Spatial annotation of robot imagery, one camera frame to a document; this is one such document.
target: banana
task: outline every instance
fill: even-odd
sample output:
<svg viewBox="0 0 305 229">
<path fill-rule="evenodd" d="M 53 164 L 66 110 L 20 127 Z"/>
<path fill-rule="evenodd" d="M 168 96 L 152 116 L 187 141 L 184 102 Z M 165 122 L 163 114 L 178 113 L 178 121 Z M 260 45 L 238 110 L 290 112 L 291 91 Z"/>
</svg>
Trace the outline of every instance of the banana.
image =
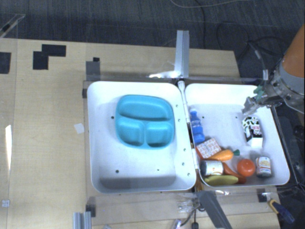
<svg viewBox="0 0 305 229">
<path fill-rule="evenodd" d="M 237 183 L 238 178 L 231 175 L 209 176 L 204 181 L 210 186 L 224 186 Z"/>
</svg>

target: can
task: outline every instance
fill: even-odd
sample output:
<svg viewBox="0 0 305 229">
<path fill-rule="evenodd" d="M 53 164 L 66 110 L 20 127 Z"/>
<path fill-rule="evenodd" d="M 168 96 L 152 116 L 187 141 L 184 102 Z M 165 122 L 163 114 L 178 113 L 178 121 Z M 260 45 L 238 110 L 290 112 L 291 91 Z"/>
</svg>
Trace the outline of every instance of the can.
<svg viewBox="0 0 305 229">
<path fill-rule="evenodd" d="M 224 172 L 223 163 L 221 161 L 203 160 L 200 162 L 201 176 L 222 175 Z"/>
<path fill-rule="evenodd" d="M 256 158 L 256 175 L 260 178 L 271 177 L 271 162 L 268 157 L 261 156 Z"/>
</svg>

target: orange ball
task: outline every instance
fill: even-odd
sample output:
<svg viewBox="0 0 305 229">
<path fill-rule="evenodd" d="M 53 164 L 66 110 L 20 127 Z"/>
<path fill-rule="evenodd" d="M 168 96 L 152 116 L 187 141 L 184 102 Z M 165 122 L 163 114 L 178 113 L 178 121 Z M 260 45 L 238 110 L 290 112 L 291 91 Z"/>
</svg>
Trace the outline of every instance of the orange ball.
<svg viewBox="0 0 305 229">
<path fill-rule="evenodd" d="M 237 164 L 237 171 L 239 174 L 241 174 L 244 177 L 250 177 L 255 172 L 255 164 L 250 159 L 242 159 Z"/>
</svg>

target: blue water bottle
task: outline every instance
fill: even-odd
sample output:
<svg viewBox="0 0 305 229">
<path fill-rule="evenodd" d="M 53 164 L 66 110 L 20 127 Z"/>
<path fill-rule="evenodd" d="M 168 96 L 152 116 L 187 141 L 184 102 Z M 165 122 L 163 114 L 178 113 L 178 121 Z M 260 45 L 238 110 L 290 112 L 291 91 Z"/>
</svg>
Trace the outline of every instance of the blue water bottle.
<svg viewBox="0 0 305 229">
<path fill-rule="evenodd" d="M 194 143 L 195 143 L 195 145 L 197 145 L 197 144 L 204 142 L 205 136 L 203 134 L 203 128 L 201 125 L 201 121 L 197 116 L 197 110 L 190 109 L 190 114 L 191 114 L 191 127 L 192 127 Z"/>
</svg>

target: wooden surface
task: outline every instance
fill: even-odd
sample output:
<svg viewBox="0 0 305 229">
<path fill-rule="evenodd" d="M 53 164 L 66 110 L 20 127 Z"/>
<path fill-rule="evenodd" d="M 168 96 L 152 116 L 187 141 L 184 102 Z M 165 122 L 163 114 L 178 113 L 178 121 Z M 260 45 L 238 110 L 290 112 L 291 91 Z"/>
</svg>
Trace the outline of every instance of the wooden surface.
<svg viewBox="0 0 305 229">
<path fill-rule="evenodd" d="M 5 40 L 7 44 L 15 43 Z M 33 51 L 41 51 L 43 43 L 66 45 L 66 57 L 49 57 L 49 70 L 33 70 Z M 73 212 L 84 212 L 84 134 L 77 134 L 74 125 L 84 124 L 82 83 L 85 61 L 92 61 L 93 57 L 100 57 L 104 71 L 151 73 L 151 69 L 172 70 L 174 49 L 18 40 L 9 229 L 68 229 L 72 228 Z M 239 76 L 232 52 L 212 50 L 190 51 L 190 74 Z M 244 208 L 255 206 L 261 206 L 266 213 L 252 214 L 250 209 L 249 214 L 243 213 Z M 230 214 L 236 207 L 242 215 L 228 216 L 233 228 L 279 228 L 277 216 L 266 203 L 238 201 L 225 204 L 224 210 Z M 159 208 L 150 209 L 153 213 Z M 124 219 L 132 211 L 125 207 L 124 211 L 110 213 Z M 0 216 L 0 221 L 6 220 L 4 213 Z M 198 220 L 203 228 L 213 228 L 206 215 Z M 172 223 L 172 219 L 147 222 L 143 218 L 142 222 L 111 227 L 167 229 Z"/>
</svg>

